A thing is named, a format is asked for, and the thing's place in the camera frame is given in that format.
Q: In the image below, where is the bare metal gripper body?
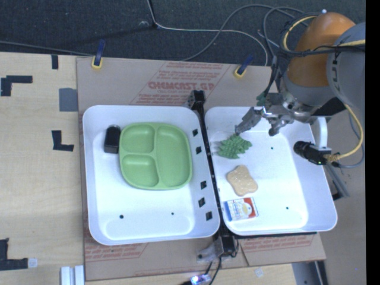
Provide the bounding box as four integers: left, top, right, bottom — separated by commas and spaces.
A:
261, 93, 318, 125

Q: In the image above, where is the green toy lettuce leaf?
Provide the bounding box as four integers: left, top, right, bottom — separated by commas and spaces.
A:
217, 133, 253, 160

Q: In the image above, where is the thin black rod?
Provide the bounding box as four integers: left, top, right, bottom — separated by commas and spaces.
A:
198, 107, 226, 237

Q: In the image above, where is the tan toy bread slice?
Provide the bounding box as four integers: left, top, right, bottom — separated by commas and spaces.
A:
226, 164, 259, 197

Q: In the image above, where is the white plastic tray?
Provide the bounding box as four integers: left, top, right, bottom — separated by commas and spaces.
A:
204, 106, 338, 236
82, 104, 221, 246

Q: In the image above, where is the white and red carton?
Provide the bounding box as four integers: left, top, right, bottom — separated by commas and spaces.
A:
223, 197, 259, 222

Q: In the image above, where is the green divided plate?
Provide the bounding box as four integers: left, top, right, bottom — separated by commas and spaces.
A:
119, 122, 193, 191

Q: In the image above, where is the brown cardboard board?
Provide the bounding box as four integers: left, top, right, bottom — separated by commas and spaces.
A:
75, 56, 327, 281

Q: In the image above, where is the small black can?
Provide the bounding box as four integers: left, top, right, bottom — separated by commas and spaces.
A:
103, 125, 122, 154

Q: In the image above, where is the black cylinder on white bracket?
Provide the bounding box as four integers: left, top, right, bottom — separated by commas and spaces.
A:
293, 116, 333, 166

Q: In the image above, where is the black block with wires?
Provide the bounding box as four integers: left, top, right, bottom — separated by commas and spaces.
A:
197, 235, 240, 262
186, 90, 207, 110

